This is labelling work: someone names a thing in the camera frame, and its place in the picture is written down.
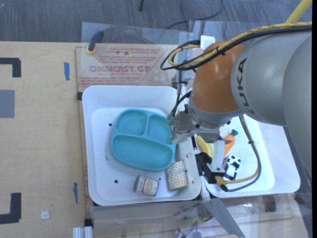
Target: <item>cylindrical container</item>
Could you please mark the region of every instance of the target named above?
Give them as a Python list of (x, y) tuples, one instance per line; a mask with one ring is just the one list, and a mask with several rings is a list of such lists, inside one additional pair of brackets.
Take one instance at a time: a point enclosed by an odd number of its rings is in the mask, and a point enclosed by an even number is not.
[(134, 192), (139, 194), (145, 194), (149, 196), (155, 196), (159, 188), (158, 180), (153, 180), (150, 178), (145, 178), (143, 176), (138, 176), (134, 183)]
[(166, 171), (170, 190), (186, 188), (188, 186), (186, 169), (183, 161), (173, 163)]

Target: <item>yellow cable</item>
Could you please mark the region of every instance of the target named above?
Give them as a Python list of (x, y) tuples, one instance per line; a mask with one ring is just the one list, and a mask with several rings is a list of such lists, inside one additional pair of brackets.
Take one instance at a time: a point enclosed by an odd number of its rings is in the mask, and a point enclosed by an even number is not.
[(288, 19), (285, 21), (285, 23), (293, 23), (297, 22), (304, 12), (311, 6), (313, 3), (313, 0), (302, 0), (298, 6), (295, 8), (295, 10), (292, 12), (292, 14), (288, 17)]
[[(218, 52), (221, 52), (221, 50), (223, 50), (224, 48), (226, 48), (227, 46), (229, 46), (230, 44), (232, 44), (233, 42), (236, 42), (238, 40), (240, 40), (241, 38), (244, 38), (246, 36), (252, 35), (254, 33), (257, 32), (261, 32), (263, 30), (268, 30), (268, 29), (275, 29), (275, 28), (288, 28), (288, 27), (296, 27), (296, 26), (307, 26), (307, 25), (312, 25), (312, 22), (299, 22), (299, 23), (281, 23), (281, 24), (274, 24), (274, 25), (268, 25), (268, 26), (261, 26), (255, 29), (251, 29), (248, 30), (234, 38), (232, 38), (231, 40), (225, 42), (224, 44), (222, 44), (221, 46), (218, 47), (218, 50), (213, 50), (210, 53), (205, 54), (204, 56), (200, 57), (197, 60), (191, 61), (191, 62), (187, 62), (185, 64), (183, 64), (184, 66), (192, 66), (192, 65), (196, 65), (200, 62), (205, 61), (206, 59), (212, 57), (213, 55), (215, 55)], [(172, 61), (172, 58), (178, 53), (181, 52), (184, 49), (193, 49), (193, 48), (199, 48), (199, 45), (190, 45), (190, 46), (184, 46), (182, 48), (178, 48), (176, 50), (174, 50), (168, 57), (168, 63), (171, 66), (177, 66), (179, 65), (178, 63), (174, 63)]]

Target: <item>gray floor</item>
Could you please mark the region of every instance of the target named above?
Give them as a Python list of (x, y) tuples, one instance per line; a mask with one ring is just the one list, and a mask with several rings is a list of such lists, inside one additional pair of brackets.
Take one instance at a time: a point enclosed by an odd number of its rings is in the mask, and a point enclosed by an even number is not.
[[(0, 0), (0, 41), (80, 42), (83, 22), (165, 29), (183, 20), (209, 17), (220, 0)], [(301, 0), (223, 0), (212, 21), (283, 23)], [(312, 21), (312, 5), (300, 21)], [(186, 24), (171, 29), (187, 31)], [(312, 237), (312, 191), (298, 164), (300, 203)]]

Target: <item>yellow pole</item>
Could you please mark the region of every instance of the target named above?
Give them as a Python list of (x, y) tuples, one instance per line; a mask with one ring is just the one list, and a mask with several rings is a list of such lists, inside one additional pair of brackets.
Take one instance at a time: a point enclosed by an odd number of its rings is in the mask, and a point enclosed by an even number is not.
[(302, 0), (292, 12), (292, 14), (288, 17), (285, 23), (297, 22), (312, 3), (313, 0)]

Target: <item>brown tube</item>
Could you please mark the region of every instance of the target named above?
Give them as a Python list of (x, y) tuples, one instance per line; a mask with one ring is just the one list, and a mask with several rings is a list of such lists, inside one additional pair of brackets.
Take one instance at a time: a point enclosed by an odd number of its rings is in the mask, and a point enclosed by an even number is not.
[[(204, 51), (215, 49), (225, 41), (211, 44)], [(197, 68), (191, 99), (205, 112), (223, 113), (238, 110), (230, 88), (230, 76), (234, 61), (244, 46), (237, 45), (213, 60)]]

